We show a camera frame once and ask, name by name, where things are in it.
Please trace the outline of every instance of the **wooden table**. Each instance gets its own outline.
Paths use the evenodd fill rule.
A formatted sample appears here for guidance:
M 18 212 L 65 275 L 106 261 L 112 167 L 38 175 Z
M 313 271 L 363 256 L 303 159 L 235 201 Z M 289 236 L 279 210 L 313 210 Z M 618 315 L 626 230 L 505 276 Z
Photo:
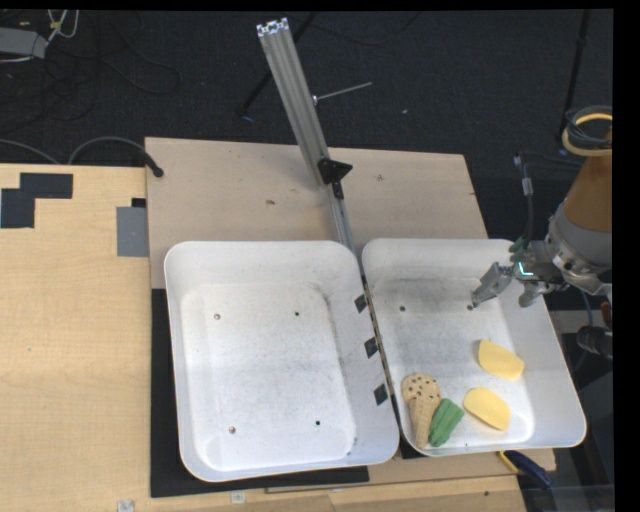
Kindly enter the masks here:
M 163 252 L 184 236 L 328 231 L 297 146 L 148 139 L 147 150 L 162 181 L 143 168 L 0 164 L 2 189 L 19 188 L 21 173 L 73 175 L 72 198 L 35 200 L 33 228 L 0 229 L 1 510 L 127 510 L 121 500 L 136 512 L 526 510 L 493 453 L 398 456 L 371 466 L 367 484 L 341 489 L 151 498 L 150 290 L 163 287 Z M 462 156 L 331 152 L 354 165 L 343 186 L 358 251 L 379 236 L 486 237 Z M 208 185 L 187 186 L 203 173 Z M 118 255 L 116 211 L 132 198 L 148 201 L 149 257 Z M 555 469 L 552 450 L 527 454 Z

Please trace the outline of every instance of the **black clip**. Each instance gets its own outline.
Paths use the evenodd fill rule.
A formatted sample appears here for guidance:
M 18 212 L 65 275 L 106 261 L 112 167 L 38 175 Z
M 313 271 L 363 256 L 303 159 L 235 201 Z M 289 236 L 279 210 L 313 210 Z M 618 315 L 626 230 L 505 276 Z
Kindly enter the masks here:
M 340 180 L 342 180 L 351 169 L 353 169 L 353 165 L 336 162 L 330 158 L 321 158 L 318 162 L 318 170 L 320 171 L 320 176 L 322 176 L 322 181 L 325 185 L 331 183 L 333 186 L 333 195 L 338 199 L 344 199 Z

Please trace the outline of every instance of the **yellow potato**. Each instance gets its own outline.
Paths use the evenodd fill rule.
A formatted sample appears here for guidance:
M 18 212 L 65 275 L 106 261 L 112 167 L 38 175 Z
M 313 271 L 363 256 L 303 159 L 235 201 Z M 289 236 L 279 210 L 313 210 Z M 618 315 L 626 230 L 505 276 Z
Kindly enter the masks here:
M 480 340 L 478 345 L 478 362 L 480 366 L 498 377 L 514 380 L 524 371 L 524 361 L 510 350 L 489 341 Z
M 472 388 L 462 401 L 471 414 L 498 430 L 507 430 L 511 421 L 511 409 L 493 391 L 487 388 Z

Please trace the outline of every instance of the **white tray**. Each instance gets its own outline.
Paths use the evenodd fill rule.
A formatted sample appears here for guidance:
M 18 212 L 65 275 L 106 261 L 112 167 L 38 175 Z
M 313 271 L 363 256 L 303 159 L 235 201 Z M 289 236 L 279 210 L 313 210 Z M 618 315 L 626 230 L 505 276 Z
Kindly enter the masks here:
M 355 256 L 183 242 L 165 258 L 180 454 L 205 481 L 369 465 L 399 431 Z
M 430 456 L 506 449 L 570 447 L 586 432 L 580 400 L 542 297 L 518 305 L 524 287 L 513 281 L 498 297 L 467 310 L 471 291 L 497 261 L 509 264 L 507 240 L 378 239 L 362 262 L 376 313 L 393 389 L 424 372 L 438 380 L 443 397 L 462 406 L 465 393 L 485 386 L 510 406 L 507 431 L 465 414 L 448 442 L 415 445 L 409 410 L 398 396 L 407 441 Z M 477 361 L 481 338 L 512 350 L 525 362 L 515 381 L 493 376 Z

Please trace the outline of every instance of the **black bracket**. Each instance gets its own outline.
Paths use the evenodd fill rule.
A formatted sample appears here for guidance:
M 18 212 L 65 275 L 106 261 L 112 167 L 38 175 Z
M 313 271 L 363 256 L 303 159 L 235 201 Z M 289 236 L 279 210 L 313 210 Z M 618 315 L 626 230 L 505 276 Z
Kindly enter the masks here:
M 322 181 L 325 185 L 331 183 L 333 186 L 333 195 L 337 199 L 344 199 L 340 180 L 342 180 L 351 169 L 353 169 L 353 165 L 336 162 L 330 158 L 321 158 L 318 162 L 318 170 L 320 171 L 320 176 L 322 176 Z

